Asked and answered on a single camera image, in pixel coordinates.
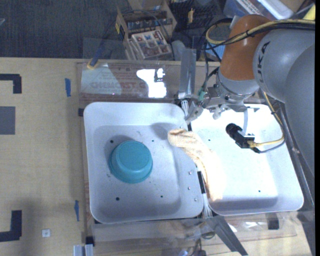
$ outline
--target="wooden floor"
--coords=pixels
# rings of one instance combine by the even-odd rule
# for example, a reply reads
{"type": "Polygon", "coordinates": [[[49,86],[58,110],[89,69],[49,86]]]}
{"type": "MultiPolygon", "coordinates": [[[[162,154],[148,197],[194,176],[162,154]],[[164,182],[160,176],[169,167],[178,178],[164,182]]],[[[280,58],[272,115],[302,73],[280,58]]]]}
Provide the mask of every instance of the wooden floor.
{"type": "MultiPolygon", "coordinates": [[[[12,82],[0,81],[0,106],[15,107],[15,135],[0,135],[0,231],[10,230],[11,211],[22,210],[22,237],[0,242],[1,256],[71,256],[74,245],[84,244],[79,61],[0,58],[0,74],[22,76],[22,94],[13,94],[12,82]],[[65,78],[71,80],[71,97],[66,94],[65,78]],[[51,236],[42,237],[43,229],[50,229],[51,236]]],[[[249,255],[310,256],[301,224],[295,227],[296,236],[248,241],[243,246],[249,255]]],[[[205,248],[207,255],[221,246],[205,248]]]]}

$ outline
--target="cream colored towel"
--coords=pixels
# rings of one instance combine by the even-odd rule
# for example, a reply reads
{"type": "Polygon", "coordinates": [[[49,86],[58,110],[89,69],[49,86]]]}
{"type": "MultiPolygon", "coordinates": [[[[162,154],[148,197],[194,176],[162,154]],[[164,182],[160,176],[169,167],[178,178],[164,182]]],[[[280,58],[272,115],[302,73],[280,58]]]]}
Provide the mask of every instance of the cream colored towel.
{"type": "Polygon", "coordinates": [[[185,129],[174,129],[168,133],[171,145],[181,148],[202,171],[206,190],[212,201],[223,198],[226,174],[216,152],[203,143],[199,135],[185,129]]]}

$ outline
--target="white square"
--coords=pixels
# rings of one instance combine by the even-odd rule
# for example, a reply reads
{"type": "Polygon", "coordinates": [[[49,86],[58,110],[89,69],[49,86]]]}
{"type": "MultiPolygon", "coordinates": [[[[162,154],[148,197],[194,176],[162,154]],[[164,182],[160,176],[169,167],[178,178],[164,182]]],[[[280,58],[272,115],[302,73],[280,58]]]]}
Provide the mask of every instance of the white square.
{"type": "Polygon", "coordinates": [[[42,229],[42,237],[43,238],[50,237],[50,229],[42,229]]]}

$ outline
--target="metal plate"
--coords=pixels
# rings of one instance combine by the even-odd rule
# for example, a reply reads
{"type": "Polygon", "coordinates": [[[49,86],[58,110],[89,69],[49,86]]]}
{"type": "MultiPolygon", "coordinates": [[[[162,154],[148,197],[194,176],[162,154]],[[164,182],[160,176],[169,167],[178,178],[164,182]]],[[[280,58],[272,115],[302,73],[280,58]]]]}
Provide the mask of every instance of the metal plate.
{"type": "MultiPolygon", "coordinates": [[[[254,134],[256,142],[281,137],[280,126],[268,106],[247,106],[260,108],[256,112],[248,110],[247,134],[254,134]]],[[[223,199],[209,199],[212,210],[228,216],[300,209],[304,197],[286,145],[261,154],[242,149],[226,133],[226,126],[230,123],[244,127],[244,113],[228,110],[214,120],[212,113],[205,110],[191,123],[192,130],[220,157],[227,177],[223,199]]]]}
{"type": "Polygon", "coordinates": [[[167,139],[171,129],[187,129],[181,108],[169,103],[94,102],[83,117],[90,210],[97,221],[184,219],[201,213],[196,166],[167,139]],[[111,151],[127,140],[141,142],[151,152],[153,169],[143,182],[122,182],[109,170],[111,151]]]}

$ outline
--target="teal round object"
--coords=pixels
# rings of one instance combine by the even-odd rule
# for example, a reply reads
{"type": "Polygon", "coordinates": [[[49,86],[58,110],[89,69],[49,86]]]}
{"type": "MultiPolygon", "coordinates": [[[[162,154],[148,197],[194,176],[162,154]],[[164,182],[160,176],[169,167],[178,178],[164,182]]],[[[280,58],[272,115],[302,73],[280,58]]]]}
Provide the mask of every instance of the teal round object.
{"type": "Polygon", "coordinates": [[[150,150],[141,142],[120,143],[109,156],[111,173],[125,183],[139,183],[149,177],[153,166],[150,150]]]}

